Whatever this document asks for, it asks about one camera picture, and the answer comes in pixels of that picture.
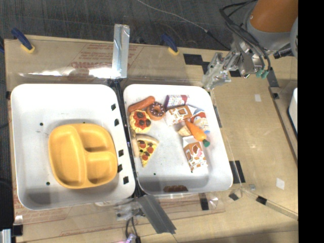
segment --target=toy carrot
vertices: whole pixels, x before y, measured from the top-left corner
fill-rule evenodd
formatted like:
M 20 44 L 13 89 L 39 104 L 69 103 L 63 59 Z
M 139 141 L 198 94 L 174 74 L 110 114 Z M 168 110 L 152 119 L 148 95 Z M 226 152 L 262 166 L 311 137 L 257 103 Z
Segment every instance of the toy carrot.
M 210 145 L 210 142 L 206 139 L 207 135 L 205 132 L 203 132 L 198 126 L 196 126 L 195 124 L 189 122 L 189 121 L 185 121 L 187 127 L 190 129 L 190 132 L 192 133 L 193 137 L 198 140 L 201 141 L 205 147 L 208 147 Z

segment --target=hot dog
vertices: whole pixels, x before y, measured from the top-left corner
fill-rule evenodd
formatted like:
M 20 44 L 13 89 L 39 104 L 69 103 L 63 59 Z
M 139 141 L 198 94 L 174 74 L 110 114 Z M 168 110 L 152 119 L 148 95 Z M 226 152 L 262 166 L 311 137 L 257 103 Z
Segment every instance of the hot dog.
M 137 103 L 134 103 L 134 104 L 130 105 L 128 107 L 128 112 L 133 112 L 135 110 L 143 109 L 143 108 L 149 106 L 150 104 L 152 104 L 154 102 L 155 102 L 154 96 L 149 96 L 149 97 L 145 98 L 144 100 L 142 100 L 140 102 L 137 102 Z

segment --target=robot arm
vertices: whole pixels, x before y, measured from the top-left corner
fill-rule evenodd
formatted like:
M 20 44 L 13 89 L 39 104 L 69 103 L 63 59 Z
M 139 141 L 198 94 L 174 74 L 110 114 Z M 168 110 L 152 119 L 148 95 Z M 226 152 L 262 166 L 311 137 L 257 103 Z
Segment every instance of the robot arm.
M 234 12 L 255 1 L 242 26 L 230 19 Z M 227 15 L 225 10 L 233 6 L 239 7 Z M 233 41 L 225 58 L 216 53 L 208 65 L 202 78 L 206 89 L 230 82 L 229 71 L 239 71 L 244 78 L 251 74 L 266 78 L 271 70 L 270 55 L 278 58 L 293 53 L 297 57 L 298 0 L 251 0 L 226 6 L 220 13 Z M 289 44 L 290 48 L 280 51 Z

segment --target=chocolate donut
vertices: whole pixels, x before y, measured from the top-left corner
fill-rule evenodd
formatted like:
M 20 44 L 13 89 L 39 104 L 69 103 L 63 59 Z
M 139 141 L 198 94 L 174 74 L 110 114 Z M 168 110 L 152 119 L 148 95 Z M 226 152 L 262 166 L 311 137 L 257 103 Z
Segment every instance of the chocolate donut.
M 166 109 L 162 104 L 154 102 L 146 108 L 146 113 L 152 120 L 159 120 L 163 118 L 164 114 L 166 113 Z

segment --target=gray carpet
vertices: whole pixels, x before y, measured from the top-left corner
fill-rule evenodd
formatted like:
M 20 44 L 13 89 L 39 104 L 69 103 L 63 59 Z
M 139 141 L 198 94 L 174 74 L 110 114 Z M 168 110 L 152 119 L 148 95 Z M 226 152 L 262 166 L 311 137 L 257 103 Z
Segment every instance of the gray carpet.
M 179 47 L 227 50 L 231 34 L 218 10 L 248 0 L 140 1 L 149 6 L 138 0 L 0 0 L 0 36 L 12 38 L 11 29 L 17 27 L 25 34 L 112 41 L 114 24 L 122 23 L 130 26 L 132 43 L 159 45 L 160 36 L 166 33 Z M 244 12 L 242 9 L 233 15 L 233 20 L 240 23 Z M 6 186 L 11 183 L 11 164 L 3 54 L 0 71 L 1 231 L 13 222 L 13 199 Z

